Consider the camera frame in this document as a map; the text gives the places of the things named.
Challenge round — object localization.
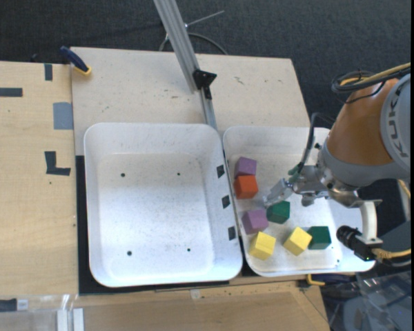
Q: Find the yellow cube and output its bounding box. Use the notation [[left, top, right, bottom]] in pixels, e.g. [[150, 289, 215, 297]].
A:
[[248, 230, 277, 261], [282, 225, 313, 257]]

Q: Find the orange cube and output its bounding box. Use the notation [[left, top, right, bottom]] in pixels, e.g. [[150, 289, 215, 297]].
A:
[[233, 174, 259, 200]]

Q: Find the purple cube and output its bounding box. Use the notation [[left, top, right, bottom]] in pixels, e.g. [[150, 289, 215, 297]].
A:
[[241, 208, 270, 236], [234, 156, 258, 179]]

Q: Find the black cylinder on white bracket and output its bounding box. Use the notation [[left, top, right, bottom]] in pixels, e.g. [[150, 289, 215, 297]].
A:
[[335, 200, 384, 263]]

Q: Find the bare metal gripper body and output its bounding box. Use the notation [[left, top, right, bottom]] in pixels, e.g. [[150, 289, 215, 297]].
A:
[[291, 164, 360, 208]]

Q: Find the green cube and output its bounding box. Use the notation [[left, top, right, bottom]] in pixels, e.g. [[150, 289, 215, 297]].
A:
[[306, 225, 333, 251], [266, 200, 292, 225]]

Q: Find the white plastic tray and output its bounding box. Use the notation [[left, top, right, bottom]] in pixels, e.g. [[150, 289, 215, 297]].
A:
[[221, 125, 377, 278], [83, 121, 244, 288]]

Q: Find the pale wood board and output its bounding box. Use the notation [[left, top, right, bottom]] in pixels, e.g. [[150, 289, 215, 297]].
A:
[[70, 46, 312, 157]]

